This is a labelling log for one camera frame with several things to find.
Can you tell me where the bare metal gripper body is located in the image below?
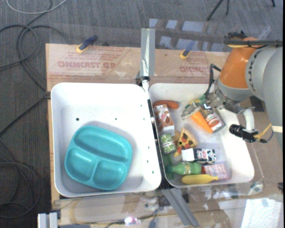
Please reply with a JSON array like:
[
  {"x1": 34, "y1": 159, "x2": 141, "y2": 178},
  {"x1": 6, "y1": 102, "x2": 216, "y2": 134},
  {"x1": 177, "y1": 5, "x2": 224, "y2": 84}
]
[{"x1": 199, "y1": 89, "x2": 231, "y2": 112}]

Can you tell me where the orange carrot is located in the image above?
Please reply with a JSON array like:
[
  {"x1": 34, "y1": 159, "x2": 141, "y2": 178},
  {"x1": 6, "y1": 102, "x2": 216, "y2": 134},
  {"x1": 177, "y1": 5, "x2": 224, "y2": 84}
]
[{"x1": 190, "y1": 111, "x2": 214, "y2": 134}]

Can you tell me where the red and white can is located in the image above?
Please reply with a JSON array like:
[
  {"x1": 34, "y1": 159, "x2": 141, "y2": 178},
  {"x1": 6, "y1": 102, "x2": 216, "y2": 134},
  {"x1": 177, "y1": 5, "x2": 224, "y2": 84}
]
[{"x1": 205, "y1": 110, "x2": 226, "y2": 133}]

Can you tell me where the orange sausage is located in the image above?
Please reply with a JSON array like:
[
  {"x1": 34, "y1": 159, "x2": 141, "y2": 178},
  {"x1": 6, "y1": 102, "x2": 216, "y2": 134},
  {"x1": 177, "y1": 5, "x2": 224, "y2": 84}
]
[{"x1": 152, "y1": 100, "x2": 180, "y2": 110}]

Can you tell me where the brown and white carton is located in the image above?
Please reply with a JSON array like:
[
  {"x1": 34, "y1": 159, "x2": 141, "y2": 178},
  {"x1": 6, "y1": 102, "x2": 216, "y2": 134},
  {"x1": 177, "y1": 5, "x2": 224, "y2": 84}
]
[{"x1": 153, "y1": 104, "x2": 175, "y2": 133}]

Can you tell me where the pizza slice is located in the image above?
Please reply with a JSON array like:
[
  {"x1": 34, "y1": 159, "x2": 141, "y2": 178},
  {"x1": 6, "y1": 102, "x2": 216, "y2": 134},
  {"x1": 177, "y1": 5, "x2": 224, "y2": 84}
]
[{"x1": 173, "y1": 127, "x2": 199, "y2": 158}]

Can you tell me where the green and white can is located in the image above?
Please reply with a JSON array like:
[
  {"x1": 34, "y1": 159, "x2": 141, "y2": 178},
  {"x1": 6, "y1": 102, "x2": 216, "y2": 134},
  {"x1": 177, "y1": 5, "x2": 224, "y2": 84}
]
[{"x1": 159, "y1": 133, "x2": 177, "y2": 155}]

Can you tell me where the black and white carton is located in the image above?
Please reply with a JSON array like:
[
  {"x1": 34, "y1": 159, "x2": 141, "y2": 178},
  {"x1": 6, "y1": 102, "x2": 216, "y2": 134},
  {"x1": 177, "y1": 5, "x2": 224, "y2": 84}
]
[{"x1": 180, "y1": 148, "x2": 217, "y2": 165}]

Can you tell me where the small green bottle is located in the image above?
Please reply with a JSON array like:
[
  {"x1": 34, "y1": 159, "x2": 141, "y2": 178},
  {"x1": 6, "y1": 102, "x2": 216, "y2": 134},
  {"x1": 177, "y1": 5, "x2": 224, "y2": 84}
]
[{"x1": 161, "y1": 153, "x2": 174, "y2": 181}]

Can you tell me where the green plastic bottle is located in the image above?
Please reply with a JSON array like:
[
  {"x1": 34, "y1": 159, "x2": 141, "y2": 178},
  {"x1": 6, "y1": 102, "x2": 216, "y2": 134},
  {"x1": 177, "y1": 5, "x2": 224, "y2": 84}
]
[{"x1": 165, "y1": 161, "x2": 202, "y2": 176}]

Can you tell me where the white plastic tray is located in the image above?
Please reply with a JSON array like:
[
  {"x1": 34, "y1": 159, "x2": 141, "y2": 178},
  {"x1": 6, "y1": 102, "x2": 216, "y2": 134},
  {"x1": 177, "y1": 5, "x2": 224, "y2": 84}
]
[
  {"x1": 148, "y1": 83, "x2": 256, "y2": 189},
  {"x1": 50, "y1": 82, "x2": 162, "y2": 198}
]

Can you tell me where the red and white packet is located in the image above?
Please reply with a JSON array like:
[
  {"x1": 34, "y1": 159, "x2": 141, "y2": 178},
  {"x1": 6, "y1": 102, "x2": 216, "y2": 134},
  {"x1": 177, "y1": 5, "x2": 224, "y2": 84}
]
[{"x1": 201, "y1": 163, "x2": 229, "y2": 181}]

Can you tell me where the yellow banana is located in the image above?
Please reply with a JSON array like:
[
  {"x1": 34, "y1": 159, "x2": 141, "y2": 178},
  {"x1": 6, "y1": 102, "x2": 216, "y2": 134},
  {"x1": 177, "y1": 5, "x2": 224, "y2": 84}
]
[{"x1": 180, "y1": 173, "x2": 219, "y2": 185}]

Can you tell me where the blue divided plate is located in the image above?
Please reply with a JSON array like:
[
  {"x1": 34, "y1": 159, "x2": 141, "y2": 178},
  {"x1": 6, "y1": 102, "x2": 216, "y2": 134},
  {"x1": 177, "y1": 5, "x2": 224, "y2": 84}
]
[{"x1": 64, "y1": 124, "x2": 133, "y2": 191}]

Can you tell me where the brown cardboard board red print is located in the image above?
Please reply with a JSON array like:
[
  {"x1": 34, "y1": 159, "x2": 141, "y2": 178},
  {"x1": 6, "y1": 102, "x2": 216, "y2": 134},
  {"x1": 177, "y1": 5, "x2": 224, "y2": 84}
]
[{"x1": 45, "y1": 43, "x2": 284, "y2": 228}]

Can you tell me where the black cylinder on white bracket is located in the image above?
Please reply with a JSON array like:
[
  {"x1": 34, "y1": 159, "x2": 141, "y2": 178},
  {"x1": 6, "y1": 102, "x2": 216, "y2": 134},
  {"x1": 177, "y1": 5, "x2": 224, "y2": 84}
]
[{"x1": 228, "y1": 107, "x2": 260, "y2": 143}]

